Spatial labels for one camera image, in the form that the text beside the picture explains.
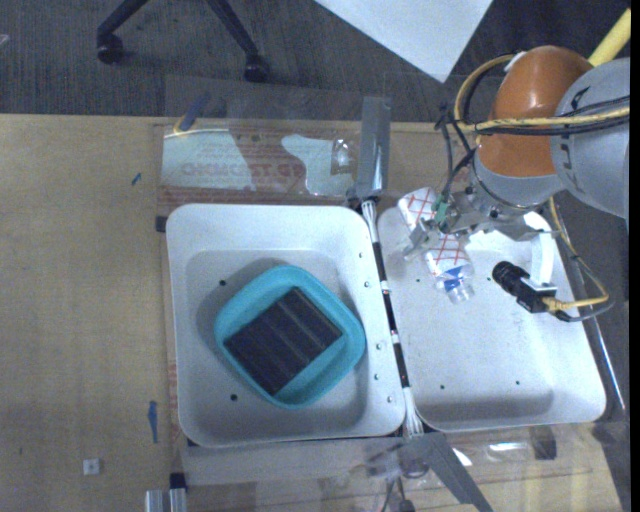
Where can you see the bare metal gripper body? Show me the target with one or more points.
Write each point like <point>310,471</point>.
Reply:
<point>472,216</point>

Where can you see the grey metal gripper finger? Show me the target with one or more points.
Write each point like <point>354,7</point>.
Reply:
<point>417,241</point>

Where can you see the clear plastic bottle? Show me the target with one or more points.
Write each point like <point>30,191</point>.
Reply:
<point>450,265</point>

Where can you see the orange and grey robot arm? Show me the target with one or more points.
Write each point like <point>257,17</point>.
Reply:
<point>535,100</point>

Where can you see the white plastic tray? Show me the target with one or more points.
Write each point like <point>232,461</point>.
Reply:
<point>280,235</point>
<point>490,360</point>

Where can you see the black ribbed square block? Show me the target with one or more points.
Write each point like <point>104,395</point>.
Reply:
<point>282,340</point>

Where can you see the blue square bowl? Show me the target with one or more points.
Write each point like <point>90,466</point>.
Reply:
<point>240,310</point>

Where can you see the black chair base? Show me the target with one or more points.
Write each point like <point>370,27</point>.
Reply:
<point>235,25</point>

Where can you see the black cylinder on white bracket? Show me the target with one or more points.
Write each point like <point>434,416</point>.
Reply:
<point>520,285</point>

